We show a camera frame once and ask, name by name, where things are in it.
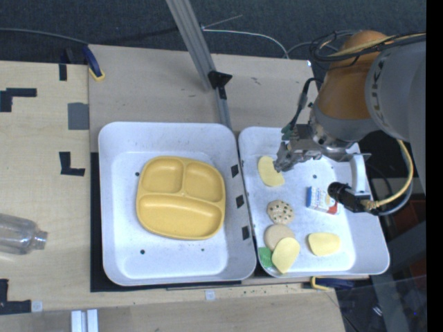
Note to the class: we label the yellow divided plate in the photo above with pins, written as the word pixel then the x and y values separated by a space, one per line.
pixel 180 216

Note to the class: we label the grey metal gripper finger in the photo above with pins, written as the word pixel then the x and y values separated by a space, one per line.
pixel 279 161
pixel 291 159

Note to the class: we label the green flat toy piece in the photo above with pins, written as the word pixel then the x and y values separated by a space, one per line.
pixel 265 257

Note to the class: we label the clear plastic bottle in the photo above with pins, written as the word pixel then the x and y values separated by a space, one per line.
pixel 19 233

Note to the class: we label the white blue red carton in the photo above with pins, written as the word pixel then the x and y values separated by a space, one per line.
pixel 321 200

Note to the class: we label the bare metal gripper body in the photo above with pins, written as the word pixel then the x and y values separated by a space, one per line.
pixel 304 144

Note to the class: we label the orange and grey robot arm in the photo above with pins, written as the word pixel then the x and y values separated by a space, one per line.
pixel 346 95

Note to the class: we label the yellow potato slice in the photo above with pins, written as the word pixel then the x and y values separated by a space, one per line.
pixel 324 244
pixel 286 254
pixel 269 177

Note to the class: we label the white plastic tray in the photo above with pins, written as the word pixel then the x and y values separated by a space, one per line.
pixel 360 240
pixel 173 258

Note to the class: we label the plain beige round biscuit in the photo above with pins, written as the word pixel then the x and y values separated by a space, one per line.
pixel 275 234

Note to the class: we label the beige biscuit with dark dots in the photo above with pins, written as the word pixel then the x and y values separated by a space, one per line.
pixel 280 212

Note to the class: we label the black cylinder on white bracket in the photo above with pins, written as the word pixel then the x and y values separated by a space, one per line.
pixel 346 196

